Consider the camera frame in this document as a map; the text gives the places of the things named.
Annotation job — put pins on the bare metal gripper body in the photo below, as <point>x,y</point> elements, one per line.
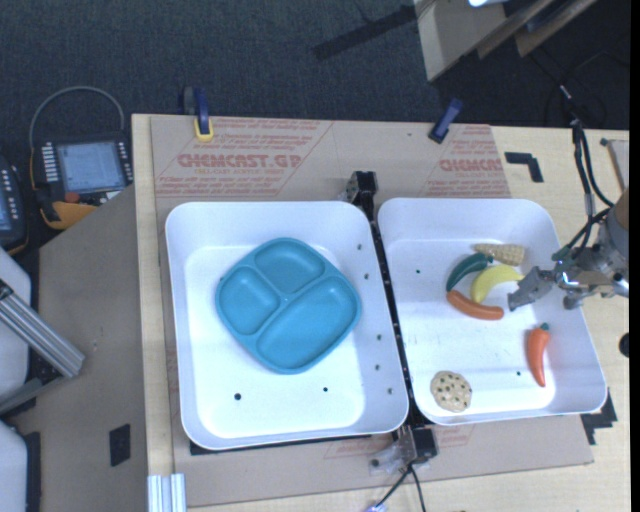
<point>597,270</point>

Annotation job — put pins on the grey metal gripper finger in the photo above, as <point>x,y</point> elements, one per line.
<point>575,301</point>
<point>529,290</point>

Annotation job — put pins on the yellow banana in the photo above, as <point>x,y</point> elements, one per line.
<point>492,280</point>

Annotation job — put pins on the orange sausage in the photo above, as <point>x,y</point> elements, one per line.
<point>475,307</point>

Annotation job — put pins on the orange carrot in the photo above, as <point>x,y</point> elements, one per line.
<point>537,350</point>

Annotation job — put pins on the green toy pepper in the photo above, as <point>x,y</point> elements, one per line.
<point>462,272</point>

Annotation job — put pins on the white plastic tray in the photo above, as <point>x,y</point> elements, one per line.
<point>280,410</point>
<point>465,350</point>

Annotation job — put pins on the tan chocolate chip biscuit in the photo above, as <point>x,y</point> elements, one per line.
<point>451,391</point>

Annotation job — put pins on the thin black and white rod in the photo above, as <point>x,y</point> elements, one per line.
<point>395,320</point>

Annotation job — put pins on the blue divided plate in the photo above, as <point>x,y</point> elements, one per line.
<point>300,320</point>

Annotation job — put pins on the brown cardboard board red print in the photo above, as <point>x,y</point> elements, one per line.
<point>250,165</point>

